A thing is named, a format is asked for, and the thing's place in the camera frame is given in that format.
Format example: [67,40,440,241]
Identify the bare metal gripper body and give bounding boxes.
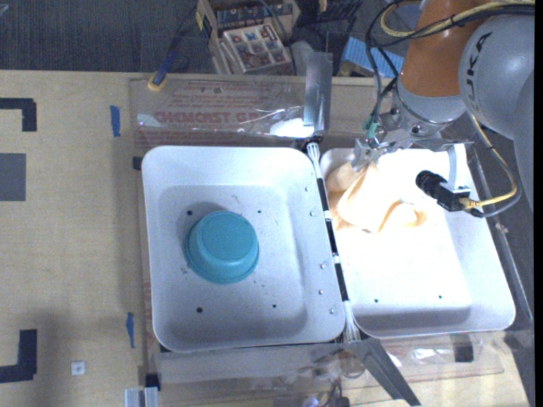
[355,113,443,157]

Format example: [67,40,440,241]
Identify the pale orange cloth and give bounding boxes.
[325,159,428,235]

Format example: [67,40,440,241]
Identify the white plastic tray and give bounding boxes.
[140,144,347,354]
[319,146,517,340]

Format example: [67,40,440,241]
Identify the teal bowl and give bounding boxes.
[183,210,261,285]

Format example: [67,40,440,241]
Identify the black cylinder on white bracket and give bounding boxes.
[415,142,474,212]

